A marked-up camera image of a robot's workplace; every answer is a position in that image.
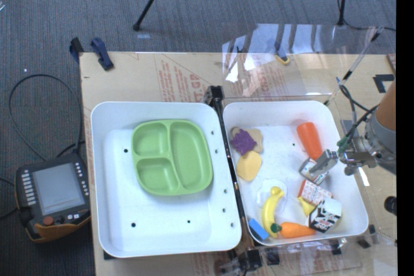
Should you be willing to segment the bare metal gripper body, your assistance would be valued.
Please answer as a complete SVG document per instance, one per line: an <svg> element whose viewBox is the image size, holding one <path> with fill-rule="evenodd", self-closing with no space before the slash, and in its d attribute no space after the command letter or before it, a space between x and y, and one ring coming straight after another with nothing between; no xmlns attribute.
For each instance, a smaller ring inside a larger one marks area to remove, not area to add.
<svg viewBox="0 0 414 276"><path fill-rule="evenodd" d="M354 175L363 166L377 166L374 156L365 148L361 137L352 137L350 140L343 137L338 142L338 157L345 165L343 171L347 176Z"/></svg>

